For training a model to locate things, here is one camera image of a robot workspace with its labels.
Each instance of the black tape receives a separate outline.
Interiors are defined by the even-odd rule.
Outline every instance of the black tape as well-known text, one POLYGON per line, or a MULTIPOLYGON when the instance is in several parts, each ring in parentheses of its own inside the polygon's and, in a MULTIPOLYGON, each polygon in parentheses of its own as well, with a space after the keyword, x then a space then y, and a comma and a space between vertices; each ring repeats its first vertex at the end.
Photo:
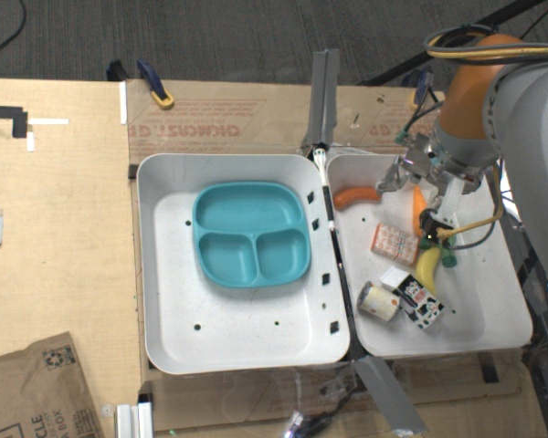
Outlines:
POLYGON ((493 355, 489 352, 480 352, 478 354, 479 364, 481 366, 481 373, 483 374, 483 380, 486 383, 499 383, 500 377, 497 374, 495 368, 495 360, 493 355))
POLYGON ((128 166, 128 178, 130 180, 134 180, 138 174, 138 167, 140 167, 140 164, 130 164, 128 166))
POLYGON ((141 392, 138 394, 138 403, 142 404, 143 402, 153 403, 153 394, 151 392, 141 392))
POLYGON ((118 59, 110 62, 106 69, 106 77, 108 81, 125 81, 129 78, 128 73, 118 59))
POLYGON ((330 221, 334 221, 334 215, 332 211, 332 198, 331 198, 331 191, 329 190, 328 186, 322 187, 322 194, 325 197, 325 208, 327 209, 327 219, 330 221))
POLYGON ((13 138, 26 138, 28 112, 24 112, 22 107, 0 106, 0 119, 12 120, 13 138))

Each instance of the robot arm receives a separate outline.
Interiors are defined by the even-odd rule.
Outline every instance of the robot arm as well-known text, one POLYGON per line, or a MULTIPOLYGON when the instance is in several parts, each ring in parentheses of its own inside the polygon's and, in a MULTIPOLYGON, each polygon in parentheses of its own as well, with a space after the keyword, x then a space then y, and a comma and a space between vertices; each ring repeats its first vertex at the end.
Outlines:
MULTIPOLYGON (((475 47, 520 42, 493 34, 475 47)), ((461 65, 428 137, 417 134, 405 146, 376 189, 393 192, 408 180, 434 184, 436 205, 424 215, 422 229, 437 241, 447 240, 448 217, 460 196, 476 191, 485 171, 503 159, 524 228, 548 276, 548 57, 461 65)))

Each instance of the cardboard sheet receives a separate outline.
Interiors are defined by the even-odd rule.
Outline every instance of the cardboard sheet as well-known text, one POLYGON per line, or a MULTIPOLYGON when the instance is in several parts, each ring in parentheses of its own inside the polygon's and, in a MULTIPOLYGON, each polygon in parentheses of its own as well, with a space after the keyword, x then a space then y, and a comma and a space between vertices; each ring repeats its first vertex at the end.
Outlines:
POLYGON ((68 332, 0 357, 0 438, 103 438, 68 332))
MULTIPOLYGON (((162 110, 143 79, 127 84, 130 163, 158 152, 294 153, 309 124, 311 86, 163 81, 174 106, 162 110)), ((414 113, 411 88, 337 88, 333 143, 378 153, 400 152, 395 135, 414 113)), ((436 112, 412 131, 428 132, 436 112)))

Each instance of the yellow clamp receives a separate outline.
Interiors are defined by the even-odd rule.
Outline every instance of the yellow clamp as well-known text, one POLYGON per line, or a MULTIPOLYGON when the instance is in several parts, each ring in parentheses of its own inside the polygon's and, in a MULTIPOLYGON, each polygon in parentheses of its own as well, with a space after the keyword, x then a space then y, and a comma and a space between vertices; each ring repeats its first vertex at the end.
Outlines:
POLYGON ((153 90, 150 91, 151 96, 153 96, 154 102, 158 104, 158 107, 168 110, 174 105, 174 97, 166 89, 164 90, 164 92, 166 93, 166 99, 161 99, 158 97, 158 94, 156 94, 156 92, 154 92, 153 90))

